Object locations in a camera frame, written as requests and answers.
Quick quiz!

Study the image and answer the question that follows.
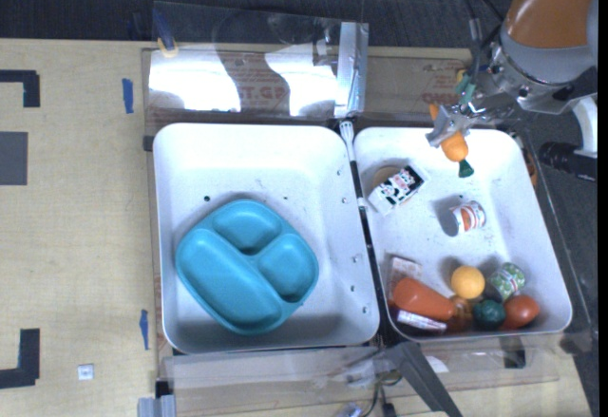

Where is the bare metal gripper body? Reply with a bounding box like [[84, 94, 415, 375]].
[[447, 43, 580, 123]]

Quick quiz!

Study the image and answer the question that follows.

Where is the orange toy carrot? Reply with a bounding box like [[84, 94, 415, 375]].
[[428, 103, 476, 180]]

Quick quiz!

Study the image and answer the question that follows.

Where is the white cow print carton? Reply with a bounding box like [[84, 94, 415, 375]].
[[367, 164, 427, 218]]

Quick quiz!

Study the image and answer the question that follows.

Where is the white plastic tray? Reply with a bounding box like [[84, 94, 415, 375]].
[[353, 126, 574, 343], [151, 122, 381, 355]]

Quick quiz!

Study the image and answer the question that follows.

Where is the white and orange small can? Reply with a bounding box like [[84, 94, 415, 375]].
[[449, 199, 487, 235]]

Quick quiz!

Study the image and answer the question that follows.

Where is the pale pink packet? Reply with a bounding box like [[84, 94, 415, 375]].
[[389, 256, 424, 297]]

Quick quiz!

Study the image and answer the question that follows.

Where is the yellow ball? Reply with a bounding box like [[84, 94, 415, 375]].
[[449, 265, 486, 301]]

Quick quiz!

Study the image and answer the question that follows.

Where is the green and white small can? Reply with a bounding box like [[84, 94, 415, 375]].
[[488, 261, 527, 303]]

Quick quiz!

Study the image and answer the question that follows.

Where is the orange bottle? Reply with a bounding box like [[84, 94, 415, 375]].
[[391, 276, 474, 333]]

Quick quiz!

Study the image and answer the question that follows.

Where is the green toy broccoli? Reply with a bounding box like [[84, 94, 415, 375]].
[[471, 299, 507, 332]]

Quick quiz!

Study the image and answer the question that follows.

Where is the white and red packet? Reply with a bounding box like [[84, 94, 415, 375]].
[[395, 309, 448, 333]]

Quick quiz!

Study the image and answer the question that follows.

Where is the red orange toy tomato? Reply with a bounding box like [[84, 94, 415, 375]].
[[501, 294, 542, 332]]

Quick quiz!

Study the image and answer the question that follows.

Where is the blue divided plate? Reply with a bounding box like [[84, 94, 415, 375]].
[[174, 199, 320, 337]]

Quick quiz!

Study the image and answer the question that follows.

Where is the black cylinder on white bracket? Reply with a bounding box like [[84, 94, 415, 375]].
[[539, 95, 599, 182]]

